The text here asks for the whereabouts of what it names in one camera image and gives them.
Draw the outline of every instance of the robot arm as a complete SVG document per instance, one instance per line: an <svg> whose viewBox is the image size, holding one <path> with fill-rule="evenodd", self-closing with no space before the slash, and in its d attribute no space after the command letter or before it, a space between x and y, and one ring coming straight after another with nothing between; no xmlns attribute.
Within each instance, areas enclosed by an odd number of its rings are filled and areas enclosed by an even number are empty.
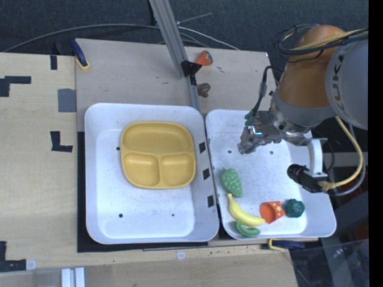
<svg viewBox="0 0 383 287"><path fill-rule="evenodd" d="M283 41L301 31L305 34L296 48L284 49ZM318 182L327 175L318 173L315 163L322 162L321 147L311 138L310 131L335 116L368 129L368 31L346 33L329 25L301 26L285 31L280 39L275 41L276 47L290 58L273 92L269 110L258 111L266 92L264 75L259 101L245 116L238 150L241 154L250 153L282 139L296 146L308 146L312 154L310 168L292 165L288 175L304 183L305 189L318 192L322 190Z"/></svg>

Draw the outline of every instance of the white tray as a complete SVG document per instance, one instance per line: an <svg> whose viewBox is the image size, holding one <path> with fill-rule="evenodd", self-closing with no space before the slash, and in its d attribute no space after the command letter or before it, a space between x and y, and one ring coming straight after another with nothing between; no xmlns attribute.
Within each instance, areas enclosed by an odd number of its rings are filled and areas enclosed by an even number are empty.
<svg viewBox="0 0 383 287"><path fill-rule="evenodd" d="M121 166L122 130L136 121L168 121L194 140L196 176L176 189L131 185ZM97 242L205 242L219 228L202 115L189 106L97 103L85 114L86 226Z"/></svg>
<svg viewBox="0 0 383 287"><path fill-rule="evenodd" d="M259 206L268 201L288 199L303 201L305 211L299 218L283 216L271 224L259 226L259 239L328 237L336 229L330 198L324 193L309 193L287 176L287 168L295 163L309 166L309 152L305 146L286 141L259 146L255 152L243 154L237 144L248 111L218 109L206 116L211 163L214 171L218 204L224 229L235 239L248 239L239 234L229 213L227 191L220 184L222 168L234 168L241 180L243 197L235 200L247 212L260 215Z"/></svg>

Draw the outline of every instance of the yellow plate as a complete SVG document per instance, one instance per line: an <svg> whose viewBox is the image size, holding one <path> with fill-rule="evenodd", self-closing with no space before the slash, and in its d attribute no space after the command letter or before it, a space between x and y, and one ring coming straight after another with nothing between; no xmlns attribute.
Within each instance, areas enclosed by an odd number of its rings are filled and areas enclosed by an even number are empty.
<svg viewBox="0 0 383 287"><path fill-rule="evenodd" d="M125 177L141 188L179 188L196 174L196 155L190 132L178 123L140 121L121 135Z"/></svg>

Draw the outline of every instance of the orange toy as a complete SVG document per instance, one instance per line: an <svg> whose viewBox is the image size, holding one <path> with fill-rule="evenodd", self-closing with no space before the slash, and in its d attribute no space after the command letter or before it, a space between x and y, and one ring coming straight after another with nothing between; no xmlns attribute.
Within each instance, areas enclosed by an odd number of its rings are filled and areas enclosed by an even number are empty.
<svg viewBox="0 0 383 287"><path fill-rule="evenodd" d="M204 50L200 53L195 63L200 64L202 66L210 66L213 63L213 58L209 51Z"/></svg>
<svg viewBox="0 0 383 287"><path fill-rule="evenodd" d="M281 206L281 202L279 201L263 203L259 207L259 212L261 214L261 217L265 219L266 223L268 224L286 215L285 211Z"/></svg>

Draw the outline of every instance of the banana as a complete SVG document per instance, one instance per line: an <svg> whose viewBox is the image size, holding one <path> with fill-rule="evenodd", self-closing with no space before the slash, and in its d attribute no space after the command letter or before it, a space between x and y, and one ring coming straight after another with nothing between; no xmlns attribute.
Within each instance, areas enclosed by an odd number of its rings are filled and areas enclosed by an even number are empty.
<svg viewBox="0 0 383 287"><path fill-rule="evenodd" d="M256 227L258 225L265 223L265 219L263 219L262 217L258 217L258 216L254 216L254 215L250 215L249 213L246 213L239 206L239 204L234 201L231 193L227 194L227 197L229 198L229 212L236 220L238 220L244 225L247 225L248 227Z"/></svg>

